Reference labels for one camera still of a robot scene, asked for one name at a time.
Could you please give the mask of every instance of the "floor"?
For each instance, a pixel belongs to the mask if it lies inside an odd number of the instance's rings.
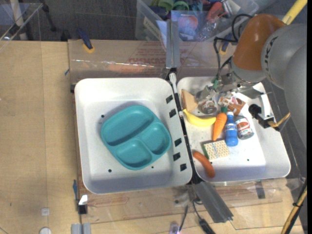
[[[23,0],[24,2],[40,2],[39,0]],[[284,15],[296,0],[277,0],[262,12],[274,15]],[[56,31],[51,31],[49,21],[43,11],[39,19],[32,24],[34,40],[60,41],[62,33],[66,32],[70,38],[77,38],[77,27],[83,28],[91,39],[127,39],[135,40],[136,27],[136,0],[45,0],[49,6],[50,15],[56,26]],[[307,23],[307,6],[299,13],[293,23]],[[283,102],[283,91],[271,87],[276,94],[278,103],[276,110],[281,114],[287,113]],[[282,132],[289,143],[285,143],[292,156],[292,171],[289,178],[307,176],[307,150],[299,140],[292,121],[290,120]],[[307,230],[307,200],[301,210],[301,222]]]

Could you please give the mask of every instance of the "black cable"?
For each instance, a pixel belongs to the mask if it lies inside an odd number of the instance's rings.
[[[225,67],[226,64],[228,64],[230,61],[231,61],[232,57],[229,57],[223,64],[222,66],[218,69],[218,73],[216,75],[216,79],[219,80],[220,78],[220,74],[221,74],[221,71],[222,69]]]
[[[194,201],[192,201],[192,203],[193,203],[193,207],[194,207],[194,211],[195,211],[196,215],[198,216],[199,219],[202,219],[202,218],[200,217],[200,215],[198,214],[198,211],[196,210]]]
[[[182,223],[181,223],[181,225],[180,225],[180,228],[179,228],[179,232],[182,230],[182,227],[183,227],[183,224],[184,224],[184,221],[185,221],[185,218],[186,218],[188,209],[189,209],[189,205],[187,205],[187,206],[185,207],[184,216],[183,216],[183,219],[182,219]]]
[[[237,42],[237,41],[236,40],[231,40],[231,39],[219,38],[219,37],[214,38],[214,51],[216,53],[216,57],[217,57],[217,61],[218,61],[218,75],[219,75],[220,74],[220,69],[221,69],[221,64],[220,64],[221,61],[220,61],[219,51],[218,51],[218,48],[216,46],[216,43],[217,43],[218,40],[228,41],[228,42]]]
[[[238,27],[238,38],[240,38],[240,30],[241,30],[241,28],[243,27],[243,25],[241,24],[239,27]]]
[[[194,211],[196,212],[196,215],[198,216],[199,218],[199,225],[201,226],[201,228],[203,229],[203,231],[206,233],[206,234],[215,234],[215,232],[213,231],[213,229],[211,229],[211,227],[209,226],[209,224],[207,223],[207,221],[203,218],[201,218],[201,216],[198,214],[198,211],[196,210],[196,207],[195,207],[195,202],[192,201],[192,204],[193,204],[193,208],[194,208]]]
[[[234,25],[235,25],[235,21],[237,20],[237,18],[239,17],[248,17],[249,19],[253,18],[251,15],[249,14],[238,14],[236,15],[236,17],[234,17],[233,21],[232,21],[232,24],[231,24],[231,28],[232,28],[232,35],[233,35],[233,38],[234,40],[238,41],[238,38],[236,37],[235,35],[235,32],[234,32]]]

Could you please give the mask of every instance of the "red can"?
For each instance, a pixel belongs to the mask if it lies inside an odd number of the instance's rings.
[[[240,139],[248,139],[254,135],[246,117],[241,117],[235,121],[237,126],[237,135]]]

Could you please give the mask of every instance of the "orange carrot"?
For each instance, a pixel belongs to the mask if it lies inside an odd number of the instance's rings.
[[[219,113],[216,116],[216,120],[215,120],[215,123],[214,123],[213,141],[216,141],[216,139],[218,138],[218,136],[220,135],[220,133],[222,132],[222,130],[223,130],[224,126],[225,126],[226,120],[228,118],[226,116],[226,111],[227,111],[227,108],[226,107],[222,107],[221,108],[221,113]]]
[[[193,157],[196,158],[205,168],[206,173],[208,174],[208,177],[213,178],[215,176],[215,170],[210,163],[210,161],[200,152],[194,151]]]

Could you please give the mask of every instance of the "yellow banana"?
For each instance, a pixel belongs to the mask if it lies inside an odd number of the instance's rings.
[[[198,126],[198,127],[209,127],[212,124],[214,124],[216,117],[197,117],[195,115],[192,115],[189,113],[186,109],[183,110],[183,113],[185,113],[187,121],[191,123],[192,125]]]

